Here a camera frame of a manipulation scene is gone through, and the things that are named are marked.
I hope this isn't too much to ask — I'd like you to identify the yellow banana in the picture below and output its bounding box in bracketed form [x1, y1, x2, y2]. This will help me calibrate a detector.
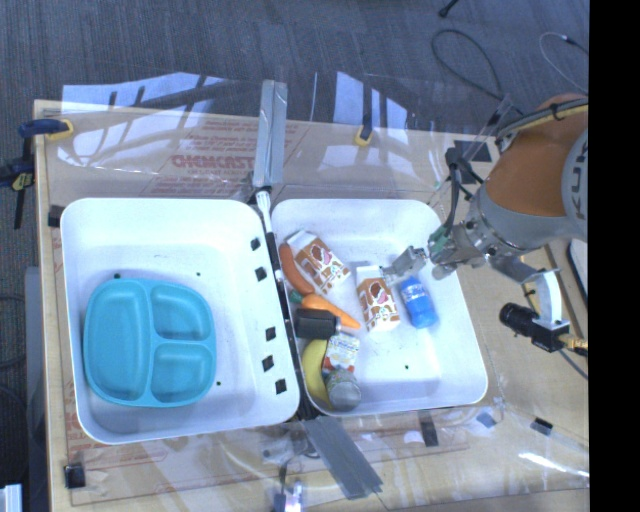
[301, 338, 335, 412]

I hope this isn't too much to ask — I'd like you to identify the brown toy sausage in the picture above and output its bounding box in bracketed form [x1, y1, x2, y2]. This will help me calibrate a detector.
[278, 243, 316, 296]

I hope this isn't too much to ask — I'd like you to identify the grey can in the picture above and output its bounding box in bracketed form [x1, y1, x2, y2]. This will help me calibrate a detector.
[324, 368, 363, 413]

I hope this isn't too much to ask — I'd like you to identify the black cylinder on white bracket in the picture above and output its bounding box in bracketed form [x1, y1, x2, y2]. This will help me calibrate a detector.
[498, 267, 572, 354]

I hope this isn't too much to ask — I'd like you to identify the white plastic tray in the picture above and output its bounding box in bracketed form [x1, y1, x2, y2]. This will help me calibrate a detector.
[59, 197, 302, 446]
[269, 198, 490, 418]

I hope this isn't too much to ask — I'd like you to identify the blue divided plate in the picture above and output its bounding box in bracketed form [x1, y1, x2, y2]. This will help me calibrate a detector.
[82, 277, 218, 409]

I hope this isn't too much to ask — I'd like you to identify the orange toy carrot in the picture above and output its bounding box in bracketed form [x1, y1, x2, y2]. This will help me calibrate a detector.
[289, 291, 362, 331]

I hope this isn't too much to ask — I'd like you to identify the brown cardboard board red print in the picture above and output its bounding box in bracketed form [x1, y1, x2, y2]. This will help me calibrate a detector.
[43, 118, 589, 506]

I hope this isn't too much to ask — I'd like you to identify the blue plastic bottle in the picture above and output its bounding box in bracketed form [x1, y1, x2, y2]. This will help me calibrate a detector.
[399, 275, 441, 331]

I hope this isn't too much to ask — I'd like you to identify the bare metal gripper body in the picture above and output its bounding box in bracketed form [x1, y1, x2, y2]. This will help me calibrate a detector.
[427, 218, 503, 268]

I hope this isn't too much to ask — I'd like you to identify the orange and white carton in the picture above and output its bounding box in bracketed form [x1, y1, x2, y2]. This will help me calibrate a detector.
[355, 264, 403, 334]
[285, 229, 353, 296]

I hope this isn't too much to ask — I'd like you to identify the white printed packet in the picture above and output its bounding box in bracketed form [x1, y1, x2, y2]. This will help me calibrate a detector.
[321, 331, 362, 376]

